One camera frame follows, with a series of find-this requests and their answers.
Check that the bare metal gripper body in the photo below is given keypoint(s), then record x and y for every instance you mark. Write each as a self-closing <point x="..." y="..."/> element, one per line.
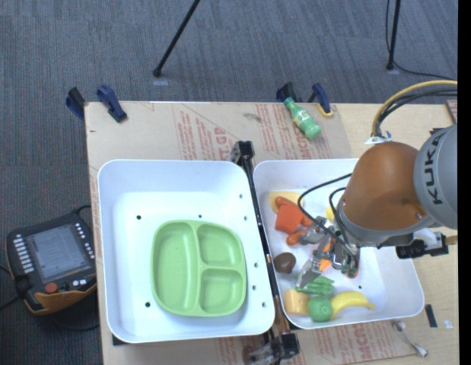
<point x="343" y="255"/>

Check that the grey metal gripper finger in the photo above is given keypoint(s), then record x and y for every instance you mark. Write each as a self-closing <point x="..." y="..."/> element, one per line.
<point x="309" y="274"/>
<point x="315" y="234"/>

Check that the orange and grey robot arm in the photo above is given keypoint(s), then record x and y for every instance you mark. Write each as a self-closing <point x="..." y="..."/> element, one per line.
<point x="387" y="188"/>

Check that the green beans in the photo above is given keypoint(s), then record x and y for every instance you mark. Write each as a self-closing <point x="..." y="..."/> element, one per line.
<point x="319" y="286"/>

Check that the orange carrot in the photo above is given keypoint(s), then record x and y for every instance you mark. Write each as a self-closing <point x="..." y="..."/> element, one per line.
<point x="325" y="262"/>

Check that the red sausage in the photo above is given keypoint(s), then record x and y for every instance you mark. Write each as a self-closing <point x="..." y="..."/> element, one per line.
<point x="284" y="202"/>
<point x="294" y="238"/>

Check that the yellow lemon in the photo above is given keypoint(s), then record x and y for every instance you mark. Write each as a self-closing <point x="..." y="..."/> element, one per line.
<point x="329" y="213"/>

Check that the brown doughnut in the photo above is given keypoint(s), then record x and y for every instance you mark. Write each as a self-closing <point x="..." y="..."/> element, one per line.
<point x="284" y="261"/>

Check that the orange block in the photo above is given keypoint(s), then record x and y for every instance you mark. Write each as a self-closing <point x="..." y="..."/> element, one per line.
<point x="288" y="219"/>

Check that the yellow cheese wedge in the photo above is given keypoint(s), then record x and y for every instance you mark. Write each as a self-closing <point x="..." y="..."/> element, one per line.
<point x="296" y="302"/>

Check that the green apple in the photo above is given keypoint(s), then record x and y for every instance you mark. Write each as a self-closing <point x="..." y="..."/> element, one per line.
<point x="319" y="309"/>

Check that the yellow banana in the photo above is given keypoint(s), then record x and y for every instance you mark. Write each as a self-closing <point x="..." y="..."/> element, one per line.
<point x="351" y="299"/>

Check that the yellow round slice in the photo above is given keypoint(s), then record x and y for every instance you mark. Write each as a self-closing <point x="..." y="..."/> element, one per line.
<point x="273" y="204"/>

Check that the white plastic tray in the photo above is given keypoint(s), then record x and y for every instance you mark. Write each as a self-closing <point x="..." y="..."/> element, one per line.
<point x="387" y="283"/>
<point x="136" y="249"/>

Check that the thin black rod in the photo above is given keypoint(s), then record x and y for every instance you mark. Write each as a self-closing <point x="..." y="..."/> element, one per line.
<point x="262" y="230"/>

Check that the green plastic bottle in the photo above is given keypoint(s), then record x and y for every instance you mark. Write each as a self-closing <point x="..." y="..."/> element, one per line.
<point x="303" y="122"/>

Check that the green divided plate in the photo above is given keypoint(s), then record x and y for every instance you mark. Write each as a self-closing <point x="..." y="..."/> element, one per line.
<point x="174" y="264"/>

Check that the brown cardboard board, red print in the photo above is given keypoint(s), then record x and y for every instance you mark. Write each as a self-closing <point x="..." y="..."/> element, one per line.
<point x="204" y="131"/>

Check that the black cylinder on white bracket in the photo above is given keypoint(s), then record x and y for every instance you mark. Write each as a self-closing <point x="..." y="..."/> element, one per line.
<point x="417" y="247"/>

